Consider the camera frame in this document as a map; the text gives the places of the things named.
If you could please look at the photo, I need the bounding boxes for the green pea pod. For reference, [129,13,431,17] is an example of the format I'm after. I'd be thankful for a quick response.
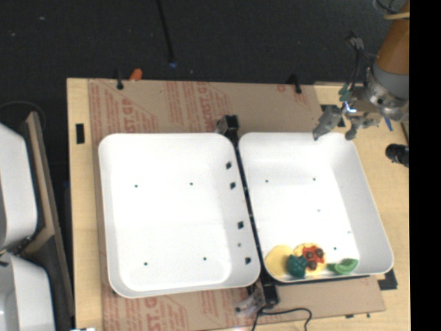
[326,257,360,275]

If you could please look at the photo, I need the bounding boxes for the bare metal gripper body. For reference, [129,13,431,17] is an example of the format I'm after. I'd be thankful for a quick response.
[340,78,410,126]

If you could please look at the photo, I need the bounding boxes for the white plastic tray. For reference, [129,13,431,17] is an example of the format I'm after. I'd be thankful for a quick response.
[97,132,262,299]
[237,130,395,284]

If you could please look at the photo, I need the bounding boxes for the thin black rod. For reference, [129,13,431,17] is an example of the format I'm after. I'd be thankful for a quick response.
[230,133,269,284]

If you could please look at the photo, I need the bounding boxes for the brown cardboard board red print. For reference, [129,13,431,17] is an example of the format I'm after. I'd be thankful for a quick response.
[88,78,387,331]

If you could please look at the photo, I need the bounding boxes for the yellow round biscuit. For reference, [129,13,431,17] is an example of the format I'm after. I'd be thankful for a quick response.
[264,244,296,277]

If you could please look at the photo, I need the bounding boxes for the dark green broccoli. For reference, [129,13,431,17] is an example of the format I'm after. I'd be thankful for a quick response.
[286,254,309,278]

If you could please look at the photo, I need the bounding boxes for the yellow and red pizza slice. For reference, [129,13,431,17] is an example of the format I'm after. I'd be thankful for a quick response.
[293,242,328,277]

